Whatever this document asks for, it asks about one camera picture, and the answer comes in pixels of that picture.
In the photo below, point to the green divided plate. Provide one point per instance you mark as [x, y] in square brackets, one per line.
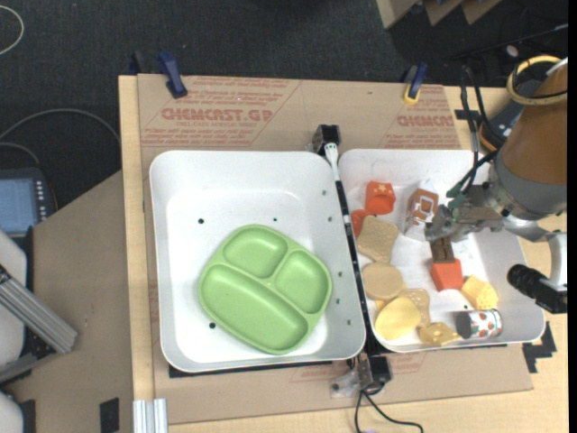
[252, 296]

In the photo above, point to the white and orange carton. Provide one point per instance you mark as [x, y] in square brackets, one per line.
[419, 203]

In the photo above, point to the yellow cheese slice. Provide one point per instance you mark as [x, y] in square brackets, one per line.
[437, 334]

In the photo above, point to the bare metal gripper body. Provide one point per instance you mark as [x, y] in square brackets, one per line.
[482, 217]

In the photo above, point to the small can with strawberry print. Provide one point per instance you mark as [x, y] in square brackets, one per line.
[482, 324]

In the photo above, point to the orange cube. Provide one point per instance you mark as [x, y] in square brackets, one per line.
[358, 220]

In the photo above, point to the orange carton with yellow star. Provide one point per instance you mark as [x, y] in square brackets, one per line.
[381, 196]

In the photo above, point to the tan cracker with holes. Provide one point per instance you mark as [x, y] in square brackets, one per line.
[423, 302]

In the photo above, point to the yellow cheese wedge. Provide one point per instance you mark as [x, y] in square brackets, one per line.
[481, 292]

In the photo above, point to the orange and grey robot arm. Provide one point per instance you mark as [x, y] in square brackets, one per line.
[536, 133]

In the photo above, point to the round tan biscuit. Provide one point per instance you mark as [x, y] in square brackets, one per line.
[382, 280]

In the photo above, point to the brown cardboard board red print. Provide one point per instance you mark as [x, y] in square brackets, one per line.
[270, 106]

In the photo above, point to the yellow potato chip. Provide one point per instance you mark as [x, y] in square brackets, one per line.
[396, 318]

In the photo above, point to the orange box with brown bar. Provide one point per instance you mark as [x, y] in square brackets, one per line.
[446, 273]

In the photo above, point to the white plastic tray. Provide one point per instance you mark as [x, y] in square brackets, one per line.
[491, 260]
[189, 187]

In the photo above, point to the thin black and white rod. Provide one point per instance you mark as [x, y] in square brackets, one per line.
[348, 223]

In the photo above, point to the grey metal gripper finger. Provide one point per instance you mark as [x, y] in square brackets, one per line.
[436, 227]
[460, 233]

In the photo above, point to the tan bread slice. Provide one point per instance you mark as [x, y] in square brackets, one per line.
[378, 239]

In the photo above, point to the black cylinder on white bracket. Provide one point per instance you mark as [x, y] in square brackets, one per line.
[538, 284]

